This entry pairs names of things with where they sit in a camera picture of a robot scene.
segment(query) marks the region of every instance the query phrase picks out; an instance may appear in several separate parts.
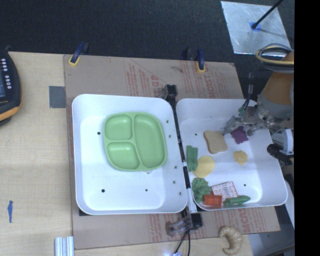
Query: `table surface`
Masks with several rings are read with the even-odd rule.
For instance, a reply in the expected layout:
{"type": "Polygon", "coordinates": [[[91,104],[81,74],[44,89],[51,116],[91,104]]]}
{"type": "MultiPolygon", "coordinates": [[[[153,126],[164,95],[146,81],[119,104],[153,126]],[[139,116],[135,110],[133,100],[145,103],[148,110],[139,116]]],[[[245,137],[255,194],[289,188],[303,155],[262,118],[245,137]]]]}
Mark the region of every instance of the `table surface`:
{"type": "MultiPolygon", "coordinates": [[[[23,86],[20,111],[0,126],[0,255],[54,255],[73,235],[65,108],[50,108],[49,87],[65,86],[63,54],[10,52],[23,86]],[[8,205],[12,201],[12,222],[8,205]]],[[[171,255],[178,241],[76,250],[76,256],[171,255]]],[[[226,238],[192,239],[190,255],[224,256],[226,238]]],[[[188,241],[179,251],[187,255],[188,241]]],[[[243,235],[237,256],[253,255],[243,235]]]]}

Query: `dark background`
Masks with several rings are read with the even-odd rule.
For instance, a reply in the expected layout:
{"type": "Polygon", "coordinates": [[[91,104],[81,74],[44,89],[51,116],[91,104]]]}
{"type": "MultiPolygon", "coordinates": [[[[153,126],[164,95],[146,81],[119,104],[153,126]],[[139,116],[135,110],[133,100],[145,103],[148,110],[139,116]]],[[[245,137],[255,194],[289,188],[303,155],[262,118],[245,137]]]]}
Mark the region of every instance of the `dark background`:
{"type": "MultiPolygon", "coordinates": [[[[205,61],[234,63],[247,94],[254,56],[233,52],[220,0],[0,2],[1,50],[10,45],[14,52],[73,54],[84,41],[89,55],[179,60],[187,47],[201,48],[205,61]]],[[[278,0],[229,2],[271,7],[278,0]]],[[[284,0],[277,9],[295,49],[295,1],[284,0]]],[[[253,100],[270,75],[263,68],[255,74],[253,100]]]]}

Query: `cardboard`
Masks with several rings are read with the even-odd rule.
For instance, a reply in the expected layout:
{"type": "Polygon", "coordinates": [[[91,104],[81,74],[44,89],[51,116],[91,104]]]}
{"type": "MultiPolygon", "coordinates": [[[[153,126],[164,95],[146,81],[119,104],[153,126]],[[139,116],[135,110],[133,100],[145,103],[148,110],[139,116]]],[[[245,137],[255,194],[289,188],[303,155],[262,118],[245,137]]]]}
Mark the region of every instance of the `cardboard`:
{"type": "MultiPolygon", "coordinates": [[[[80,94],[159,97],[165,85],[176,85],[177,100],[184,98],[243,99],[232,63],[206,62],[198,73],[187,60],[80,56],[75,67],[64,56],[66,111],[71,182],[72,224],[75,249],[178,241],[166,225],[181,219],[180,213],[86,215],[80,212],[75,195],[72,101],[80,94]]],[[[231,225],[242,234],[280,230],[274,207],[202,211],[203,226],[191,239],[218,236],[221,226],[231,225]]]]}

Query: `bread slice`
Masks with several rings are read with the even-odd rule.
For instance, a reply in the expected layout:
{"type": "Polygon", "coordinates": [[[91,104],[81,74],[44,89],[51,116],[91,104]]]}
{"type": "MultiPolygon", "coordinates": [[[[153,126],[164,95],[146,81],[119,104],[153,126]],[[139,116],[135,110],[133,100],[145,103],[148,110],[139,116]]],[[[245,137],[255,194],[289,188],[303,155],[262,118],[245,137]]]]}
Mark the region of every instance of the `bread slice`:
{"type": "Polygon", "coordinates": [[[223,136],[221,131],[206,130],[203,133],[203,136],[206,141],[208,150],[211,154],[223,152],[228,149],[225,137],[223,136]]]}

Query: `blue clamp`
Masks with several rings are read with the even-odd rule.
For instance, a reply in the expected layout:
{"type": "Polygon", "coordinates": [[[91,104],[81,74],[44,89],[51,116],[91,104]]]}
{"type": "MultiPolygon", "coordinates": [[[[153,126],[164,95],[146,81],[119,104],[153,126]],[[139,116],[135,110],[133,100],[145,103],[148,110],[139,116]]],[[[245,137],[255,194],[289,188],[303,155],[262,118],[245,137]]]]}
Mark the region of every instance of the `blue clamp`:
{"type": "Polygon", "coordinates": [[[203,73],[206,71],[205,69],[205,55],[204,52],[198,48],[197,56],[193,58],[192,56],[192,50],[188,47],[184,51],[182,51],[180,59],[182,61],[196,61],[196,68],[199,73],[203,73]]]}
{"type": "Polygon", "coordinates": [[[88,43],[81,41],[78,47],[76,48],[76,50],[74,51],[74,54],[70,57],[68,61],[69,65],[72,67],[75,67],[80,60],[79,55],[85,55],[88,51],[88,47],[89,47],[88,43]]]}

